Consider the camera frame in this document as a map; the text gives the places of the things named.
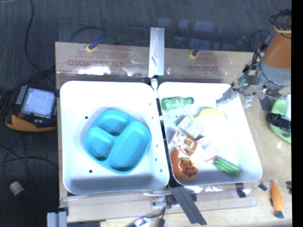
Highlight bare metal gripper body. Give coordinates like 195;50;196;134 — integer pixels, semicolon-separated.
233;72;286;102

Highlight yellow banana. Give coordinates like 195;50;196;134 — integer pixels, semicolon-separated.
195;107;228;122

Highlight green divided plate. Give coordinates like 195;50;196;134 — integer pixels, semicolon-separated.
268;98;292;144

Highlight white plastic tray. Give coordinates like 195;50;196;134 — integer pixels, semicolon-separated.
157;81;263;187
59;80;170;195

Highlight white dotted carton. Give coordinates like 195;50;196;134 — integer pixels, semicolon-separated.
177;116;204;140

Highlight brown cardboard board red print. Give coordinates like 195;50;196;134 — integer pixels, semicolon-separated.
54;41;292;223

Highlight green plastic bottle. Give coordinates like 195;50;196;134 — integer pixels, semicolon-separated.
161;96;195;112

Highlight pink and white carton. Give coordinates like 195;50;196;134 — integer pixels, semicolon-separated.
196;136;218;163

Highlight orange and white packet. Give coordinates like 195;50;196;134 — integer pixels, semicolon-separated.
168;131;199;157

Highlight green bean pods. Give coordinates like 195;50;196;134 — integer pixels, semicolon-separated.
213;157;241;177

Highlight orange sausage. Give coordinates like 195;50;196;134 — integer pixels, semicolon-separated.
170;148;183;179

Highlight orange carrot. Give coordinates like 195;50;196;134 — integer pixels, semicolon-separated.
270;179;285;219

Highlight blue divided plate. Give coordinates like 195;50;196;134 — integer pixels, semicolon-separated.
83;109;152;175

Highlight grey metal cylinder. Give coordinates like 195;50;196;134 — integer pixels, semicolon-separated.
9;180;25;197

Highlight black cylinder on white bracket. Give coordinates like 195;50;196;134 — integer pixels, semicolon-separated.
266;93;292;132

